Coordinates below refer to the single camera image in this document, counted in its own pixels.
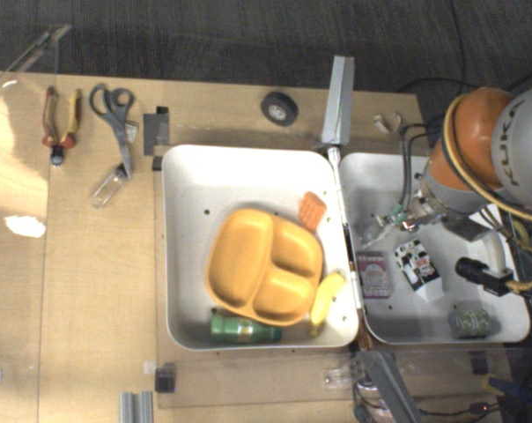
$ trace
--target yellow bowl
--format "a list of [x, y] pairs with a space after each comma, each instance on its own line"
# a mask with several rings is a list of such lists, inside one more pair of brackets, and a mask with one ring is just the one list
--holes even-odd
[[235, 314], [289, 326], [313, 305], [322, 260], [321, 244], [303, 227], [242, 209], [219, 229], [205, 284], [213, 299]]

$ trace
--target white plastic tray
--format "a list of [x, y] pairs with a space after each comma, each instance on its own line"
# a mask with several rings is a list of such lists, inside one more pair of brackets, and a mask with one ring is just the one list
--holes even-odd
[[[412, 159], [413, 174], [422, 173], [427, 158]], [[386, 215], [397, 203], [403, 185], [403, 163], [398, 155], [353, 153], [341, 163], [341, 180], [347, 216], [351, 224], [352, 243], [359, 248], [358, 234], [367, 226], [372, 214]], [[491, 208], [498, 215], [496, 208]], [[395, 265], [393, 251], [400, 244], [418, 238], [442, 276], [445, 295], [427, 302], [411, 290]], [[530, 330], [525, 301], [514, 295], [502, 297], [484, 292], [459, 277], [454, 265], [461, 256], [475, 258], [499, 271], [505, 265], [514, 269], [506, 242], [495, 233], [482, 241], [468, 243], [448, 232], [441, 224], [423, 226], [414, 234], [394, 231], [368, 250], [386, 253], [392, 294], [387, 299], [366, 299], [363, 307], [372, 334], [388, 344], [467, 343], [476, 340], [456, 339], [450, 333], [448, 315], [455, 308], [483, 308], [491, 316], [491, 332], [484, 341], [518, 342]]]
[[[313, 191], [327, 204], [317, 228], [324, 250], [323, 274], [348, 270], [335, 181], [329, 163], [314, 152], [180, 145], [162, 165], [166, 218], [166, 310], [172, 338], [191, 350], [248, 349], [211, 340], [211, 310], [218, 304], [205, 287], [211, 246], [231, 212], [251, 207], [299, 222], [301, 197]], [[308, 335], [308, 320], [284, 328], [281, 342], [264, 347], [337, 347], [358, 330], [351, 278], [331, 305], [319, 337]]]

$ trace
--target banana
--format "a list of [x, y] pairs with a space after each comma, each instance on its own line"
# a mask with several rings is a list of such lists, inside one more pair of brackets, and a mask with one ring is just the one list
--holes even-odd
[[315, 301], [309, 312], [311, 320], [311, 328], [309, 334], [313, 337], [317, 336], [317, 331], [322, 322], [325, 321], [327, 313], [329, 312], [330, 303], [333, 300], [336, 292], [344, 284], [344, 276], [339, 271], [333, 271], [326, 276], [317, 288], [317, 295]]

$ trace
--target orange sponge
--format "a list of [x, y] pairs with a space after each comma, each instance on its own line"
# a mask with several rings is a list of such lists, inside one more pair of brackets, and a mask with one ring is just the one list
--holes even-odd
[[315, 193], [308, 191], [299, 204], [299, 220], [305, 229], [314, 232], [326, 210], [327, 205]]

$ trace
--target metal bar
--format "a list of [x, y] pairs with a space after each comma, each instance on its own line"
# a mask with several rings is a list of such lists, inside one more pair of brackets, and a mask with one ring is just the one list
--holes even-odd
[[119, 399], [120, 423], [153, 423], [152, 392], [123, 392]]
[[356, 308], [360, 309], [362, 308], [362, 300], [360, 298], [360, 280], [358, 277], [358, 272], [356, 271], [354, 249], [352, 247], [351, 240], [351, 231], [348, 225], [348, 219], [346, 217], [346, 205], [344, 203], [343, 186], [340, 180], [340, 149], [335, 146], [330, 147], [329, 149], [327, 149], [327, 157], [329, 159], [329, 164], [333, 169], [333, 175], [335, 176], [336, 198], [338, 200], [338, 207], [340, 210], [340, 219], [343, 223], [344, 241], [346, 242], [346, 253], [348, 254], [348, 259], [350, 263], [349, 266], [351, 271], [351, 284], [352, 291], [354, 294], [354, 303], [356, 304]]
[[394, 420], [403, 423], [423, 423], [417, 405], [407, 390], [391, 354], [371, 350], [358, 352], [358, 356]]
[[322, 143], [347, 145], [350, 141], [353, 88], [354, 58], [335, 56], [321, 134]]

